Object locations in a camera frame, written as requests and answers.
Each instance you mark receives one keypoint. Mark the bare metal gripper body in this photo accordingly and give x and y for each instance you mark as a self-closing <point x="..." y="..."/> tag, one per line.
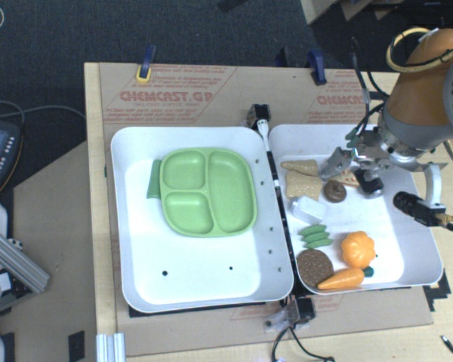
<point x="373" y="149"/>

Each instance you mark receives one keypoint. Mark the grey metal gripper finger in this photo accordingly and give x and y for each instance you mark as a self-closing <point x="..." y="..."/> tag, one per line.
<point x="336" y="163"/>
<point x="370" y="184"/>

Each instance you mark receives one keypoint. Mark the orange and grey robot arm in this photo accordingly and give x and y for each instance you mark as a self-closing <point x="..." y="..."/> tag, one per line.
<point x="419" y="89"/>

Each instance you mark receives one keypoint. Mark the pizza slice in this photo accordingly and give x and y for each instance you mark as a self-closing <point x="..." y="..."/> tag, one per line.
<point x="347" y="180"/>

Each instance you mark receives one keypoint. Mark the brown doughnut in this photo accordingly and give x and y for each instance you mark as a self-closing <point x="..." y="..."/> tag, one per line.
<point x="334" y="191"/>

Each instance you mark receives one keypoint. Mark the tan triangular bread piece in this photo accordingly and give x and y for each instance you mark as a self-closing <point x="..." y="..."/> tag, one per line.
<point x="302" y="166"/>

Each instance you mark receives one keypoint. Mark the tan bread slice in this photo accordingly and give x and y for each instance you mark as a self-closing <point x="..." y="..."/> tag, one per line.
<point x="302" y="186"/>

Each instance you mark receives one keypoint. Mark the clear plastic bottle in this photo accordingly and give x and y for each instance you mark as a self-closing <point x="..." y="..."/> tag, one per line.
<point x="309" y="209"/>

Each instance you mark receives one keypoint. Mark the white plastic tray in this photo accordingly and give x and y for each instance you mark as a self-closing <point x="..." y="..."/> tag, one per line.
<point x="389" y="240"/>
<point x="196" y="270"/>

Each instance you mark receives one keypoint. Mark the thin black and white rod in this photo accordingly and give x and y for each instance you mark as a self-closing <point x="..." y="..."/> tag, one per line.
<point x="275" y="181"/>

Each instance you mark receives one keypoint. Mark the orange pumpkin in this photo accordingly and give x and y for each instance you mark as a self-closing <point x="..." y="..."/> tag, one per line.
<point x="358" y="249"/>

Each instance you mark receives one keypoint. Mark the green pea pods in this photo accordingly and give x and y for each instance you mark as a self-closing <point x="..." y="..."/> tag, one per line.
<point x="315" y="236"/>

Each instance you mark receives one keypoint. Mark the orange carrot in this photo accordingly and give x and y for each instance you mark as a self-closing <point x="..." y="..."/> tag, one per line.
<point x="343" y="278"/>

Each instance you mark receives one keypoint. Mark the brown round biscuit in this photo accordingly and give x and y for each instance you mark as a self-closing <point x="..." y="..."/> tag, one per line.
<point x="314" y="268"/>

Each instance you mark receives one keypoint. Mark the green divided plate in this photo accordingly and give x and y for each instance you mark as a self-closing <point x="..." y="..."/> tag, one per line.
<point x="226" y="187"/>

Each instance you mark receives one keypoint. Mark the brown cardboard board red print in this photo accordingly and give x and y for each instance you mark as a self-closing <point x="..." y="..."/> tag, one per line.
<point x="196" y="100"/>

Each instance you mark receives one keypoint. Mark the black cylinder on white bracket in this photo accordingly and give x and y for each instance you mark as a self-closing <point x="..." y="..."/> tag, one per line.
<point x="419" y="206"/>

